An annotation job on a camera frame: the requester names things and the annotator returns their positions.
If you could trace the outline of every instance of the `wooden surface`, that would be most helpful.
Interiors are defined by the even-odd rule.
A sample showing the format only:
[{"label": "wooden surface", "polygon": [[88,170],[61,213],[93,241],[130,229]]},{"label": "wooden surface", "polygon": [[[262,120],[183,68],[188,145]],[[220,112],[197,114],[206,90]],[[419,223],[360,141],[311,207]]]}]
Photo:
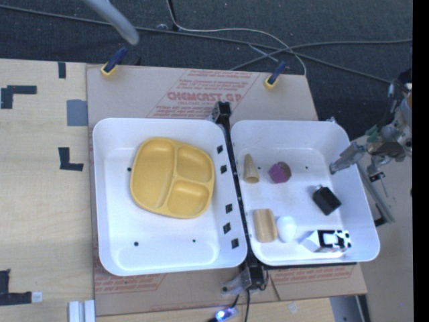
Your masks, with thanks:
[{"label": "wooden surface", "polygon": [[[43,302],[0,307],[0,321],[67,321],[70,301],[93,299],[88,127],[67,126],[66,101],[86,101],[85,64],[0,60],[0,87],[36,85],[0,109],[0,270],[9,292],[42,291]],[[60,170],[59,147],[83,171]],[[328,299],[254,304],[249,321],[334,321]],[[103,317],[97,321],[204,321],[217,309]]]}]

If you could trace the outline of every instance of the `dark floor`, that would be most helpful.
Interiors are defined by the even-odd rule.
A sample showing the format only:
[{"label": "dark floor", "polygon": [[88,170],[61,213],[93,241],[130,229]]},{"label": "dark floor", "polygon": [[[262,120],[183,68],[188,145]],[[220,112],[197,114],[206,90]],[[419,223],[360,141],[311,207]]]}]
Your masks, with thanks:
[{"label": "dark floor", "polygon": [[[172,31],[166,0],[110,0],[133,25]],[[0,58],[104,63],[127,46],[128,64],[271,72],[278,65],[259,49],[282,45],[256,32],[200,34],[230,38],[228,42],[174,33],[140,31],[140,42],[129,46],[110,26],[60,19],[6,9],[34,11],[101,20],[79,0],[0,0]],[[306,75],[320,119],[334,116],[351,139],[378,122],[387,103],[388,82],[412,66],[413,0],[172,0],[177,22],[188,29],[249,28],[275,35],[289,46],[333,41],[394,41],[394,44],[341,44],[295,48],[303,55]],[[290,54],[285,73],[304,73]],[[346,72],[313,58],[363,72]]]}]

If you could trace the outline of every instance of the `purple object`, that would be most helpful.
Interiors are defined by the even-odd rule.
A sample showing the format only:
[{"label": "purple object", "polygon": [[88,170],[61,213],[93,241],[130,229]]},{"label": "purple object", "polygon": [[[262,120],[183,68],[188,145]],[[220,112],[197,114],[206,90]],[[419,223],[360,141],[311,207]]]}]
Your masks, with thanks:
[{"label": "purple object", "polygon": [[276,184],[286,182],[292,176],[292,173],[290,172],[290,167],[286,162],[283,161],[274,164],[268,171],[268,174]]}]

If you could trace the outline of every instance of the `yellow plate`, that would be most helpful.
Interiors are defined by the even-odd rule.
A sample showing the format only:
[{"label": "yellow plate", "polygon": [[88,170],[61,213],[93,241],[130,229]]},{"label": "yellow plate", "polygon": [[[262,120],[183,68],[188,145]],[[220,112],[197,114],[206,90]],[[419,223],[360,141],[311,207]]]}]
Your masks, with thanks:
[{"label": "yellow plate", "polygon": [[170,217],[202,215],[210,205],[214,185],[211,157],[170,138],[144,141],[131,169],[130,190],[135,203]]}]

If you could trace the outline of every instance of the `white bin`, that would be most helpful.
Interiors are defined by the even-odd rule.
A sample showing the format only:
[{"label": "white bin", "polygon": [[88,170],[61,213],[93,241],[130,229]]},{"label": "white bin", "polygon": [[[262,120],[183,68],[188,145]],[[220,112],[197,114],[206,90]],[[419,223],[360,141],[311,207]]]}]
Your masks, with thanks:
[{"label": "white bin", "polygon": [[[212,158],[212,201],[194,219],[158,215],[138,207],[129,192],[130,172],[139,145],[152,137],[173,138],[201,148]],[[331,175],[329,164],[349,145],[344,130],[331,122],[240,121],[231,130],[253,253],[270,266],[338,264],[374,259],[379,240],[356,169]],[[93,130],[99,255],[118,276],[230,268],[248,252],[229,163],[225,136],[213,122],[196,119],[109,118]],[[260,180],[243,180],[243,161],[251,154]],[[288,182],[274,184],[267,173],[278,161],[292,170]],[[221,167],[227,171],[221,174]],[[317,185],[329,187],[342,205],[325,216],[311,199]],[[271,209],[276,218],[292,216],[293,241],[256,240],[252,211]],[[314,253],[300,240],[316,229],[347,229],[353,247],[344,253]]]},{"label": "white bin", "polygon": [[[231,130],[241,195],[255,256],[270,266],[365,262],[379,252],[379,239],[356,165],[334,175],[329,164],[349,145],[346,132],[328,121],[239,121]],[[258,167],[257,184],[244,181],[244,157],[251,154]],[[286,162],[292,176],[274,184],[268,174]],[[341,206],[326,216],[312,200],[316,186],[328,187]],[[274,217],[291,216],[297,225],[293,241],[279,238],[261,243],[255,237],[253,211],[271,209]],[[311,252],[300,242],[312,231],[349,231],[351,248],[345,252]]]}]

